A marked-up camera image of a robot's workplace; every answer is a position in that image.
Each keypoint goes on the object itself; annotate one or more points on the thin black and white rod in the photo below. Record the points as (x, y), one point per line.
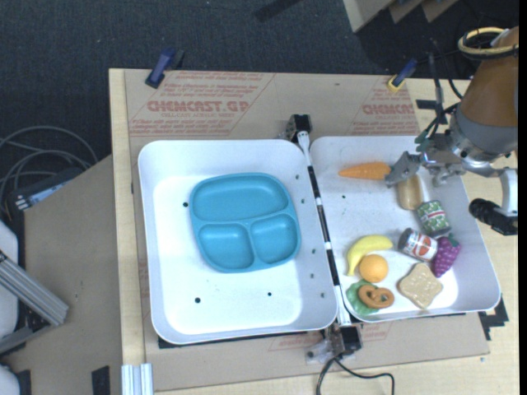
(320, 212)

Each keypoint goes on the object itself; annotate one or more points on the green and white can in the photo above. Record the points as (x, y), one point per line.
(432, 217)

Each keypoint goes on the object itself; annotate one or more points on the black cylinder on white bracket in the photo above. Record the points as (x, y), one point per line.
(494, 214)

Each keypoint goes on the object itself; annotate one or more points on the yellow banana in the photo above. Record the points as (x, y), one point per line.
(364, 245)

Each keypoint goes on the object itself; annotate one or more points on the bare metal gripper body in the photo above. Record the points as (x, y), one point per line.
(473, 161)

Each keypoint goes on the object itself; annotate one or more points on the blue divided plate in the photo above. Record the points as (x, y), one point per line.
(243, 220)

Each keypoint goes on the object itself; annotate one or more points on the red and white can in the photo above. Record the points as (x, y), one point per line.
(419, 245)

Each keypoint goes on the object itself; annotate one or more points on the green lettuce leaf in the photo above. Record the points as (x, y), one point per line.
(355, 300)

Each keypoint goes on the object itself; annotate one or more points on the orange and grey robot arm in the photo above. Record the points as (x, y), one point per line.
(488, 93)

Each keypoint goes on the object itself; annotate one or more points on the white plastic tray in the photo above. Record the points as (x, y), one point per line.
(366, 208)
(230, 303)

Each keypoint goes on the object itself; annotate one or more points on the orange carrot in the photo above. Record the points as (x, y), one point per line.
(364, 170)

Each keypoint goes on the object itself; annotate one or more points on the tan bread roll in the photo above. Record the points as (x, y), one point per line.
(410, 193)

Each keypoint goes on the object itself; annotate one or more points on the orange fruit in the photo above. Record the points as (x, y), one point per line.
(374, 268)

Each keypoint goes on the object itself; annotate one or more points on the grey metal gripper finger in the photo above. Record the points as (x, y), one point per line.
(445, 177)
(402, 168)

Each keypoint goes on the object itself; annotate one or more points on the beige bread slice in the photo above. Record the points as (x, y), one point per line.
(420, 286)

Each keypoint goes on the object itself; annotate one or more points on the brown pretzel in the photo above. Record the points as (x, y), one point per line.
(376, 299)

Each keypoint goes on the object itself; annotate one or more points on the purple grapes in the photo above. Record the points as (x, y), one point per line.
(445, 257)

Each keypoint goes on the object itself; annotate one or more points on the brown cardboard board red print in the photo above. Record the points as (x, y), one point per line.
(247, 97)

